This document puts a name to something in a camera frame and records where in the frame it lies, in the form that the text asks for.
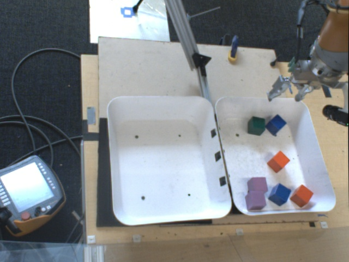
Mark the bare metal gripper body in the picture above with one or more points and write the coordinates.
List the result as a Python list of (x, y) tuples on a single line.
[(308, 74)]

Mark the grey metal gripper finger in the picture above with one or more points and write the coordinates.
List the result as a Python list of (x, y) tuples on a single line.
[(301, 93), (277, 87)]

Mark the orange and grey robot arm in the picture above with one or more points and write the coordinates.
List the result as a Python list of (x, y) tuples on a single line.
[(333, 31)]

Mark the blue cube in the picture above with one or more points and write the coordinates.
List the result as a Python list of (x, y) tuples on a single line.
[(279, 194), (276, 124)]

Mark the green cube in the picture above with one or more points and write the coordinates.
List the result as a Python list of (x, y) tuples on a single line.
[(256, 125)]

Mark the orange cube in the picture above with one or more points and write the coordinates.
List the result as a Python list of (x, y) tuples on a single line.
[(278, 161), (301, 196)]

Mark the white plastic tray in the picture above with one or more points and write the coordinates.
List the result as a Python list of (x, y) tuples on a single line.
[(245, 157), (163, 162)]

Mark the thin black rod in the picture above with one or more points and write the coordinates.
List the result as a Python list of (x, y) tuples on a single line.
[(224, 161)]

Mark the purple cube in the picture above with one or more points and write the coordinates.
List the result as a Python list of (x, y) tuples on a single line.
[(257, 185), (255, 200)]

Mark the pale wooden board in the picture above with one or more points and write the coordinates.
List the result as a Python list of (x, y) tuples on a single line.
[(152, 70)]

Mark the black cylinder on white bracket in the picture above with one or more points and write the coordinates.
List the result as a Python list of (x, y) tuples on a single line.
[(336, 115)]

